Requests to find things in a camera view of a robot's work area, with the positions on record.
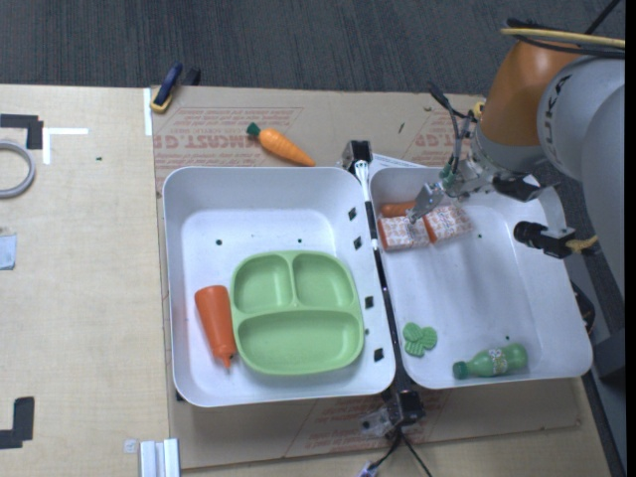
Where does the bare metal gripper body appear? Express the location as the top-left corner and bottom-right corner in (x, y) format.
(440, 154), (499, 200)

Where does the orange and white carton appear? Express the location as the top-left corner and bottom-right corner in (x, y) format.
(376, 215), (431, 252)
(421, 204), (475, 244)

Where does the orange toy sausage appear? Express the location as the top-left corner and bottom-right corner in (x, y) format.
(380, 200), (418, 219)

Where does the white plastic tray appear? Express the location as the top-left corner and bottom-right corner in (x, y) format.
(162, 165), (398, 408)
(369, 165), (594, 391)

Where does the brown cardboard board red print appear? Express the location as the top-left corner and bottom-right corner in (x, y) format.
(150, 84), (597, 471)

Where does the orange toy carrot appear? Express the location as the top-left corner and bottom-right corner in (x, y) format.
(245, 121), (317, 168)

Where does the green plastic bottle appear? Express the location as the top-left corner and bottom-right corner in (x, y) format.
(451, 342), (529, 381)

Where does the green divided plate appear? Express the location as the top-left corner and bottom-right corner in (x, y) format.
(230, 249), (366, 378)

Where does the orange squeeze bottle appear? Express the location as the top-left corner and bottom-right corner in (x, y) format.
(194, 284), (239, 370)

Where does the black block with thin wires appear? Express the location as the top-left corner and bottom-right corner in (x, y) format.
(360, 389), (427, 437)
(341, 139), (374, 171)

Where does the black cylinder on white bracket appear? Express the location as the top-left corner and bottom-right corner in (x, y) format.
(513, 182), (578, 260)

